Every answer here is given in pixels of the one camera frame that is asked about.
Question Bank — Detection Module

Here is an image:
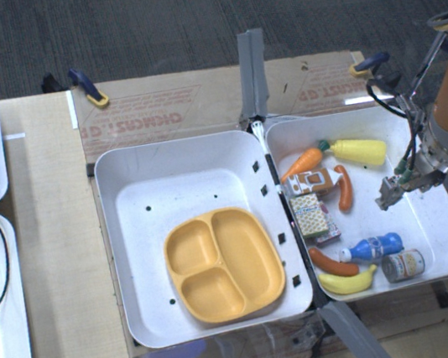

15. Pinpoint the pink packet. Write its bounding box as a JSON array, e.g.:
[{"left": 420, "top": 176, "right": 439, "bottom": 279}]
[{"left": 307, "top": 199, "right": 345, "bottom": 249}]

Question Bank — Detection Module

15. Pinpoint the yellow patterned packet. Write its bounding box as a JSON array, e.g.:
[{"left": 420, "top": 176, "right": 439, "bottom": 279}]
[{"left": 288, "top": 190, "right": 332, "bottom": 241}]

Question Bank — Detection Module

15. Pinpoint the yellow bottle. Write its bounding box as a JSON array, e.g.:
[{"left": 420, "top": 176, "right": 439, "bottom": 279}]
[{"left": 327, "top": 131, "right": 391, "bottom": 175}]

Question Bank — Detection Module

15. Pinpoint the orange carrot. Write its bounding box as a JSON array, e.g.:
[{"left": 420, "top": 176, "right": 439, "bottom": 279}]
[{"left": 274, "top": 138, "right": 336, "bottom": 184}]

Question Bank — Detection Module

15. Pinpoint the blue and white bottle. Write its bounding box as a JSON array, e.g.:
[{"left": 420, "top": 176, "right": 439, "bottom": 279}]
[{"left": 336, "top": 230, "right": 407, "bottom": 270}]

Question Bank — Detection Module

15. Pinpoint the small can with yellow label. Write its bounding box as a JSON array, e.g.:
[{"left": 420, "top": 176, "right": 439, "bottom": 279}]
[{"left": 379, "top": 247, "right": 429, "bottom": 286}]

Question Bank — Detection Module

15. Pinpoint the brown cardboard board red print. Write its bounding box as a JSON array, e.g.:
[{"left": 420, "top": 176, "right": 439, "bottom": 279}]
[{"left": 70, "top": 26, "right": 448, "bottom": 358}]

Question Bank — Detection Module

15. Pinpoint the orange sausage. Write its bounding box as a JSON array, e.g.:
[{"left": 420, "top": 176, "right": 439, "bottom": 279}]
[
  {"left": 331, "top": 163, "right": 357, "bottom": 214},
  {"left": 307, "top": 240, "right": 362, "bottom": 284}
]

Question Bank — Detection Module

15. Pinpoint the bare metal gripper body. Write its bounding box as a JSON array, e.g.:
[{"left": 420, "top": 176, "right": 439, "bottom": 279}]
[{"left": 391, "top": 132, "right": 448, "bottom": 195}]

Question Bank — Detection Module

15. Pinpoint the orange divided plate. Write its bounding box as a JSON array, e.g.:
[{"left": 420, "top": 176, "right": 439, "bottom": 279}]
[{"left": 158, "top": 199, "right": 293, "bottom": 332}]

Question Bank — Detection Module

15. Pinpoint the yellow banana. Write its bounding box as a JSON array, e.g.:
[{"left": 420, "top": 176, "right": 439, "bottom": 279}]
[{"left": 316, "top": 262, "right": 383, "bottom": 300}]

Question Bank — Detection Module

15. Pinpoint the brown and white carton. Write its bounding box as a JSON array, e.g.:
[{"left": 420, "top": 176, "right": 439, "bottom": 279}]
[{"left": 280, "top": 163, "right": 348, "bottom": 204}]

